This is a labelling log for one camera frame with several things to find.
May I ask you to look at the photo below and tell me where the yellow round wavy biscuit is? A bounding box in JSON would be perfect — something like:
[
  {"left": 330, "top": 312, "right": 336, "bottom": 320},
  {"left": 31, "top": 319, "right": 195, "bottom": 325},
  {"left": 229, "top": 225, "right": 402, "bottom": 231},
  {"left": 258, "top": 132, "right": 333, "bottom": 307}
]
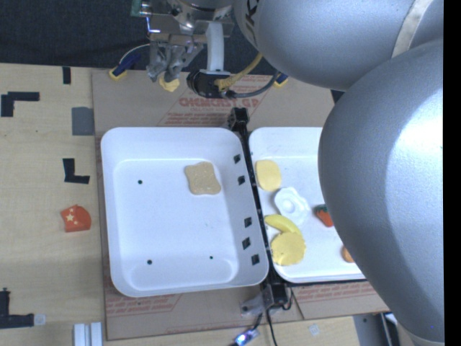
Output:
[{"left": 269, "top": 230, "right": 308, "bottom": 267}]

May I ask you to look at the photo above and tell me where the brown cardboard board, red print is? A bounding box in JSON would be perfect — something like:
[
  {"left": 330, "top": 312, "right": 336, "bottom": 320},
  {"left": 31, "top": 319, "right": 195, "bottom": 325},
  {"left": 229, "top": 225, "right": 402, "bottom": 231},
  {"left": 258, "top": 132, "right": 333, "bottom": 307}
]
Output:
[{"left": 91, "top": 68, "right": 390, "bottom": 341}]

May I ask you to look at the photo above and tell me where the yellow banana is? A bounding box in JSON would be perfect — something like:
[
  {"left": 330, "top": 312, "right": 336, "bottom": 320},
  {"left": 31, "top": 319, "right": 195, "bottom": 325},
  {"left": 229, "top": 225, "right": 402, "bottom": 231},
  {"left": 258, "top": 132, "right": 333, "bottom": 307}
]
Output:
[{"left": 263, "top": 213, "right": 303, "bottom": 236}]

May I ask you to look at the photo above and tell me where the black cylinder on white bracket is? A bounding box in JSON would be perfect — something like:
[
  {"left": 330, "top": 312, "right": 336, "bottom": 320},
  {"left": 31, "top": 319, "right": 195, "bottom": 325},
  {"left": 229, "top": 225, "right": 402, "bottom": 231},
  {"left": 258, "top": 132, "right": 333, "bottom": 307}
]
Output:
[{"left": 185, "top": 21, "right": 232, "bottom": 99}]

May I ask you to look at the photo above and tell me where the white fried egg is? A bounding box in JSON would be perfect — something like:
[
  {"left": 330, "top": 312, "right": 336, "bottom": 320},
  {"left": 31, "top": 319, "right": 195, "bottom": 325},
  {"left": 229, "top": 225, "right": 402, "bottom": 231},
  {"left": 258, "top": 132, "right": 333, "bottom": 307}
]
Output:
[{"left": 274, "top": 186, "right": 311, "bottom": 227}]

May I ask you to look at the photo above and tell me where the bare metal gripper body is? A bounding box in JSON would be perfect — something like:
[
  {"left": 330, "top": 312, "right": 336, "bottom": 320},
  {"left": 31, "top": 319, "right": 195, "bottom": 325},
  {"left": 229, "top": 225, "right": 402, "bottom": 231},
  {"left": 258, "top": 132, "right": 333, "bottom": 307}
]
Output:
[{"left": 140, "top": 0, "right": 234, "bottom": 48}]

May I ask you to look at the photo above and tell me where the beige toast slice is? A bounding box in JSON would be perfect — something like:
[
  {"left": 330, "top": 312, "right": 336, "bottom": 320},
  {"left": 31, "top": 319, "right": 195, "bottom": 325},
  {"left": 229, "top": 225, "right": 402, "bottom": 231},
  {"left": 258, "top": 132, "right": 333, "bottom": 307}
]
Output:
[{"left": 184, "top": 161, "right": 223, "bottom": 197}]

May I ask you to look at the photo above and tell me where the small yellow biscuit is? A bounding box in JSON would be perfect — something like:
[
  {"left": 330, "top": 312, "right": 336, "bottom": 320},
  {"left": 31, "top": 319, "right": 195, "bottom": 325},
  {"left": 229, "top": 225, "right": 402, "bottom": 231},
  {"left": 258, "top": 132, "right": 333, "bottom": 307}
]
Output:
[{"left": 158, "top": 76, "right": 180, "bottom": 93}]

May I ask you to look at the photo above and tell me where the thin black rod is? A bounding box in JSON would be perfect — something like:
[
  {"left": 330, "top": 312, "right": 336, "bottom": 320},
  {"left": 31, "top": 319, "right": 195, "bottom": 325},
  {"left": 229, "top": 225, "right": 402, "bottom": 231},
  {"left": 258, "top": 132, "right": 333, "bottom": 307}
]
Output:
[{"left": 237, "top": 128, "right": 286, "bottom": 285}]

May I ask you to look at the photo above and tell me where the yellow oval biscuit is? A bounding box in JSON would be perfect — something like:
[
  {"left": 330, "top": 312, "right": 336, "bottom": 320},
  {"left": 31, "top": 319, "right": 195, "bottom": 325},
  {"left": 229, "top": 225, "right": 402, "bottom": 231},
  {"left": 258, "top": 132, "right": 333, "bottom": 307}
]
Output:
[{"left": 254, "top": 159, "right": 282, "bottom": 192}]

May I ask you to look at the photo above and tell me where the orange carrot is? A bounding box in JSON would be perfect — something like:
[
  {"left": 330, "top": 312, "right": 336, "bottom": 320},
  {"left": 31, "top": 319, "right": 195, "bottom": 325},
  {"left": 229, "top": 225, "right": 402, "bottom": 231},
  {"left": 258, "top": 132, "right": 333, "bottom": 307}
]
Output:
[{"left": 313, "top": 204, "right": 335, "bottom": 228}]

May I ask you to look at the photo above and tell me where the white plastic tray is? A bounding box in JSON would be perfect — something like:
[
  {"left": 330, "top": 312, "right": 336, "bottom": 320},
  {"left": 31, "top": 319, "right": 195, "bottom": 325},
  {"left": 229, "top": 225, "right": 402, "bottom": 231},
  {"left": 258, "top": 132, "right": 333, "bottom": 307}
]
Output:
[
  {"left": 99, "top": 126, "right": 271, "bottom": 298},
  {"left": 248, "top": 126, "right": 368, "bottom": 285}
]

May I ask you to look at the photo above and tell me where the black block with thin wires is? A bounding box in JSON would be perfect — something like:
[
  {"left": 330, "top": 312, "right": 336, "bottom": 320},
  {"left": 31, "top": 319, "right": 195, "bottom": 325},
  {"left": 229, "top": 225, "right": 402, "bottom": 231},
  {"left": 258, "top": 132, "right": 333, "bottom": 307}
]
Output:
[
  {"left": 265, "top": 281, "right": 290, "bottom": 309},
  {"left": 226, "top": 107, "right": 251, "bottom": 133}
]

